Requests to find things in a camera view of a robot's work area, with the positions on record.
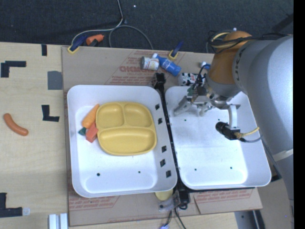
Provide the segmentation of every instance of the tin can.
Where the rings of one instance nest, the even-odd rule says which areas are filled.
[[[142,57],[141,69],[157,71],[159,68],[159,59]]]

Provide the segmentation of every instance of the wooden table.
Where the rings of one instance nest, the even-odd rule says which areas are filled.
[[[8,78],[0,78],[0,115],[10,113],[28,136],[12,132],[0,120],[0,192],[7,193],[7,208],[30,208],[29,216],[0,218],[0,228],[48,228],[49,214],[68,213],[67,166],[64,133],[63,91],[48,90],[47,72],[61,72],[61,46],[0,43],[0,62],[26,61],[10,67]],[[50,115],[59,122],[43,121],[41,105],[50,105]],[[182,218],[185,226],[205,229],[236,229],[234,213]],[[78,229],[159,228],[165,219],[77,227]],[[177,219],[172,229],[182,228]]]

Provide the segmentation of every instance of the cardboard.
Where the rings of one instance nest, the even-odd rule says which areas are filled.
[[[169,52],[133,49],[81,47],[71,55],[68,47],[62,47],[62,74],[64,90],[65,128],[68,132],[66,104],[67,91],[79,84],[151,85],[156,71],[140,69],[143,56],[154,52],[167,57]],[[211,63],[213,54],[179,52],[174,61],[182,67],[181,72],[198,73],[202,61]],[[178,85],[177,77],[159,67],[165,73],[165,89]],[[102,198],[83,198],[71,183],[69,137],[66,135],[68,199],[70,226],[101,224],[110,222],[166,218],[167,211],[159,211],[159,200],[154,193]],[[191,193],[187,210],[179,210],[180,216],[225,213],[241,210],[261,209],[262,203],[256,188]]]

